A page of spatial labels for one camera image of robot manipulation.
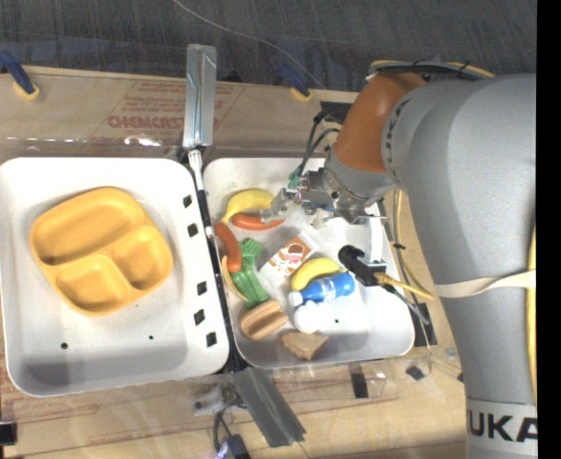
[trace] white label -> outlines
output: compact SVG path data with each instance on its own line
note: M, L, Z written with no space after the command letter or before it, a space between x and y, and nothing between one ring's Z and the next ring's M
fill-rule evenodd
M510 454L539 456L537 410L532 404L467 398L467 443Z

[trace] white strap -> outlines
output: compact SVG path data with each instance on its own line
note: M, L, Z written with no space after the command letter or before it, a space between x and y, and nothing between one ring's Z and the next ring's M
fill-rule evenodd
M532 271L515 273L505 277L483 277L454 284L440 284L436 285L435 289L440 297L469 297L500 287L535 289L537 287L536 275L537 270L533 269Z

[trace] white wire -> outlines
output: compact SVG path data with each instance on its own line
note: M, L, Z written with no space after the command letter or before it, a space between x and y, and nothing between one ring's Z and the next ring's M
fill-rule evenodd
M286 56L288 59L290 59L295 65L297 65L297 67L304 72L305 74L308 75L308 77L310 77L312 80L314 80L314 82L320 86L320 88L326 88L321 82L320 80L318 80L318 78L316 78L312 73L310 73L308 71L308 69L306 67L304 67L299 61L297 61L297 59L295 57L293 57L291 54L289 54L288 52L284 51L282 48L279 48L278 46L276 46L275 44L272 44L268 41L266 41L265 39L260 39L259 37L255 37L253 35L248 35L248 34L244 34L244 33L240 33L239 31L234 31L233 29L230 29L229 27L225 27L221 24L218 24L210 19L207 19L205 17L203 17L202 15L199 15L198 13L196 13L195 11L193 11L192 9L190 9L189 7L187 7L183 2L181 2L180 0L171 0L172 2L174 2L176 5L178 5L181 9L183 9L185 12L190 13L191 15L193 15L194 17L203 20L204 22L206 22L206 24L209 24L212 27L215 27L217 29L220 29L221 31L225 31L226 33L232 33L235 35L238 35L240 37L243 37L245 39L250 39L252 41L261 43L261 44L265 44L266 46L270 46L271 48L273 48L274 50L278 51L279 53L281 53L282 55Z

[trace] toy banana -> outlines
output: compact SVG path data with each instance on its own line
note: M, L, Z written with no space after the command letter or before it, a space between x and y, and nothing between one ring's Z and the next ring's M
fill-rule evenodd
M303 291L310 282L325 275L341 272L331 258L313 258L303 264L291 278L291 290Z
M273 195L260 188L251 188L235 194L227 203L227 211L221 220L227 224L234 214L249 209L269 209L271 208Z

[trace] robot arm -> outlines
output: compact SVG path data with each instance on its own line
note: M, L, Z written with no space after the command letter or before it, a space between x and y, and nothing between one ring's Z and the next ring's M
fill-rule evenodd
M351 223L392 188L409 196L461 356L469 459L538 456L527 291L501 283L473 295L530 269L535 162L535 76L377 75L295 195Z

